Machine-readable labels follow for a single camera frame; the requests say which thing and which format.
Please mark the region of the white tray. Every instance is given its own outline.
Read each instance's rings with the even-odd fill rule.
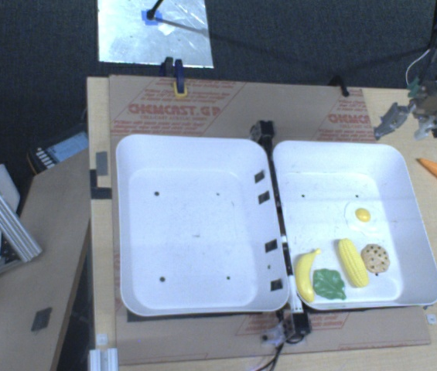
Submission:
[[[121,140],[116,158],[121,296],[129,310],[274,311],[286,303],[278,218],[259,145],[137,134]],[[258,173],[264,178],[256,182]],[[275,248],[266,251],[267,243]]]
[[[320,310],[430,305],[437,301],[437,267],[411,180],[401,154],[388,145],[284,141],[274,150],[275,171],[288,245],[295,265],[300,254],[321,249],[312,265],[336,270],[346,300],[315,296]],[[355,210],[371,219],[362,223]],[[361,252],[384,247],[391,265],[369,274],[365,288],[349,283],[337,241],[351,239]]]
[[[322,250],[346,300],[320,310],[429,305],[437,268],[404,159],[386,145],[285,141],[274,151],[288,246]],[[135,134],[116,151],[121,296],[138,315],[274,311],[288,300],[268,160],[253,141]],[[369,223],[353,218],[358,207]],[[387,272],[350,285],[336,251],[385,247]]]

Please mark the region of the wooden table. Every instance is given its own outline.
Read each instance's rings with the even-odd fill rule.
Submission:
[[[110,150],[108,115],[108,79],[88,80],[90,168],[96,169],[96,150]],[[376,125],[379,117],[395,101],[407,104],[405,90],[363,89],[364,99],[371,122]],[[384,137],[381,142],[394,146],[405,157],[414,186],[416,198],[432,249],[437,262],[437,179],[423,169],[416,158],[437,161],[437,139],[426,138],[415,141],[413,132],[417,121],[408,119],[398,131]],[[97,177],[98,187],[111,186],[111,172]],[[97,333],[97,349],[113,348],[116,345],[113,297],[113,243],[111,205],[106,199],[92,201],[92,234],[94,265],[94,327]],[[426,311],[436,317],[437,304]],[[303,353],[281,356],[275,371],[301,369],[303,371],[335,370],[434,370],[437,369],[437,323],[429,326],[431,345],[406,346],[387,349],[365,349]],[[248,357],[238,359],[217,359],[191,362],[170,362],[121,366],[121,371],[197,371],[197,370],[251,370],[266,363],[268,358]]]

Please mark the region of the blue object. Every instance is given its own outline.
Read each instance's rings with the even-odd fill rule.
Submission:
[[[155,18],[154,19],[148,19],[148,9],[141,11],[141,17],[144,23],[148,26],[156,26],[158,25],[158,19],[163,19],[163,15],[160,11],[156,10],[155,12]]]
[[[177,83],[177,92],[179,94],[184,94],[186,92],[184,87],[184,65],[181,59],[177,59],[175,61],[175,78]]]

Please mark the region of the toy cookie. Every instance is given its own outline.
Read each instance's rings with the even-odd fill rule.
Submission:
[[[373,274],[385,272],[390,267],[390,260],[387,251],[380,245],[371,243],[368,244],[360,255],[363,258],[366,269]]]

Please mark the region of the blue tape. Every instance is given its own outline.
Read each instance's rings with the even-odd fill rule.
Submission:
[[[148,9],[141,11],[141,17],[144,23],[148,26],[155,26],[158,25],[158,21],[156,19],[163,19],[163,15],[160,11],[156,10],[155,12],[155,18],[154,19],[148,19]]]

